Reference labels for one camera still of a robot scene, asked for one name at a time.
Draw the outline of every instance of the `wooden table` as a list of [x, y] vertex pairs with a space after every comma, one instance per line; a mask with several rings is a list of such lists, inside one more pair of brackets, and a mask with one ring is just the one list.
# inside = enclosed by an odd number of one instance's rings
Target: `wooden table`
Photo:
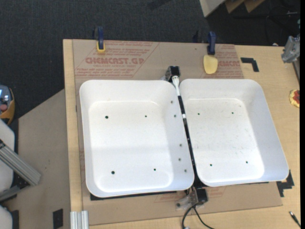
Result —
[[[203, 220], [216, 229], [231, 228], [298, 228], [289, 211], [301, 219], [300, 207], [300, 111], [289, 102], [289, 93], [299, 89], [292, 64], [284, 64], [282, 47], [236, 46], [239, 57], [254, 58], [260, 72], [251, 64], [241, 63], [244, 77], [257, 81], [263, 88], [295, 186], [285, 190], [283, 206], [203, 215]], [[78, 148], [77, 115], [75, 111], [75, 85], [72, 40], [63, 41], [67, 131], [69, 151], [69, 176], [71, 211], [82, 211], [81, 176]], [[91, 226], [91, 229], [180, 229], [181, 217], [153, 219], [126, 223]], [[192, 229], [204, 228], [196, 216], [188, 216], [185, 225]]]

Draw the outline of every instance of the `black cable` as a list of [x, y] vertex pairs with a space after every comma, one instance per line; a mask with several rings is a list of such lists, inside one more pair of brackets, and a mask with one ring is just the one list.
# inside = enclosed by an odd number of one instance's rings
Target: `black cable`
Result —
[[196, 205], [190, 207], [190, 208], [185, 212], [185, 214], [183, 215], [183, 218], [182, 218], [182, 229], [185, 229], [184, 220], [185, 220], [186, 216], [188, 215], [188, 213], [189, 213], [192, 209], [195, 210], [195, 213], [197, 214], [197, 217], [199, 218], [199, 220], [200, 220], [200, 222], [201, 222], [202, 224], [204, 224], [204, 225], [205, 225], [207, 228], [209, 228], [209, 229], [214, 229], [214, 228], [212, 228], [212, 227], [210, 227], [210, 226], [208, 226], [207, 224], [204, 223], [204, 221], [201, 219], [200, 215], [198, 214], [198, 212], [197, 212], [197, 210], [196, 210]]

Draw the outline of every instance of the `black pen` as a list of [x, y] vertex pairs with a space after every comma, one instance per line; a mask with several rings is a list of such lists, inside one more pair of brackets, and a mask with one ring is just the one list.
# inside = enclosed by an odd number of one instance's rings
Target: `black pen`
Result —
[[296, 216], [294, 215], [294, 213], [292, 213], [291, 211], [289, 212], [289, 214], [291, 215], [292, 219], [294, 219], [294, 221], [299, 225], [299, 227], [301, 228], [301, 224], [299, 223], [299, 221], [297, 220]]

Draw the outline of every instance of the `cardboard sheet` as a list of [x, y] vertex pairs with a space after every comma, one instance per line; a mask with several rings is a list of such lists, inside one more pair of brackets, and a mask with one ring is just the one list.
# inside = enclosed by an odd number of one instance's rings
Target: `cardboard sheet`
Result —
[[[105, 45], [105, 53], [99, 54], [94, 40], [73, 40], [82, 201], [83, 209], [90, 215], [89, 223], [98, 225], [182, 216], [184, 211], [176, 211], [175, 201], [185, 196], [183, 191], [105, 200], [90, 199], [85, 181], [79, 88], [90, 79], [158, 80], [165, 75], [170, 65], [180, 67], [181, 81], [191, 78], [243, 79], [235, 46], [216, 45], [218, 69], [216, 73], [207, 75], [203, 69], [207, 44], [106, 41]], [[275, 207], [282, 204], [275, 182], [208, 187], [207, 193], [209, 201], [198, 209], [199, 213]]]

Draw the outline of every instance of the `blue clamp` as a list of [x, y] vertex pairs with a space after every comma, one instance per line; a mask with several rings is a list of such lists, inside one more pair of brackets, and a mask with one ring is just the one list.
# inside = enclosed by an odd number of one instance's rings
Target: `blue clamp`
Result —
[[215, 54], [215, 42], [216, 42], [216, 34], [213, 31], [210, 31], [208, 34], [208, 43], [207, 46], [208, 54], [214, 55]]
[[104, 30], [102, 26], [96, 26], [94, 29], [94, 39], [96, 40], [96, 49], [98, 52], [105, 51]]

